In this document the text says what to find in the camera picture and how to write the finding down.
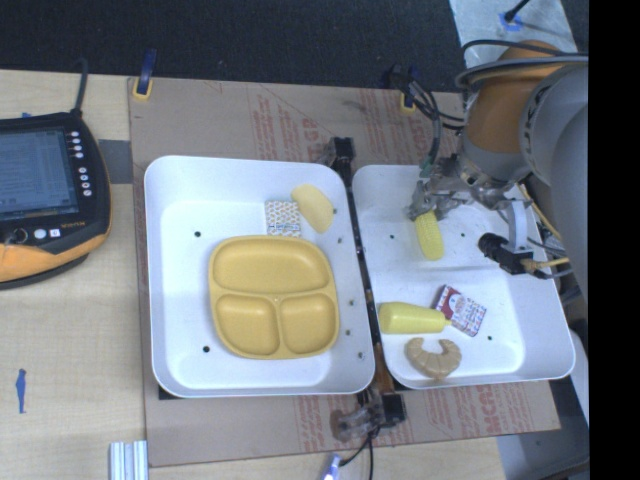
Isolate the white patterned packet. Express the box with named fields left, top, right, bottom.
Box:
left=264, top=199, right=303, bottom=238

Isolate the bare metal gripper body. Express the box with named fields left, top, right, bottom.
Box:
left=421, top=155, right=517, bottom=209

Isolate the yellow corn cob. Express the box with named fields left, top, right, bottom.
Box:
left=413, top=209, right=445, bottom=262

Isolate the brown cardboard board, red print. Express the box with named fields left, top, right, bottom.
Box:
left=127, top=76, right=562, bottom=468

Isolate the tan croissant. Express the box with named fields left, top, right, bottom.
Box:
left=404, top=336, right=463, bottom=381

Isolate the white plastic tray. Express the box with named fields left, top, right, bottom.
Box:
left=351, top=164, right=576, bottom=391
left=143, top=155, right=376, bottom=399

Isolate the black block with thin wires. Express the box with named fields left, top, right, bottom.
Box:
left=369, top=390, right=407, bottom=427
left=327, top=136, right=356, bottom=170

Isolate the yellow squeeze bottle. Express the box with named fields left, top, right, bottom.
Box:
left=377, top=301, right=452, bottom=336

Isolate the pale yellow oval toy food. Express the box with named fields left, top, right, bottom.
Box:
left=290, top=183, right=335, bottom=234

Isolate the black cylinder on white bracket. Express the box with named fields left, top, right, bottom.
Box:
left=477, top=200, right=536, bottom=275

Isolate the yellow divided plate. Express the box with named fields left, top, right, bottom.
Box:
left=207, top=234, right=341, bottom=360

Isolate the red and white carton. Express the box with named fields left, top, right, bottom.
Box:
left=435, top=284, right=488, bottom=338

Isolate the thin black and white rod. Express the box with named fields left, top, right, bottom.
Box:
left=343, top=166, right=387, bottom=394

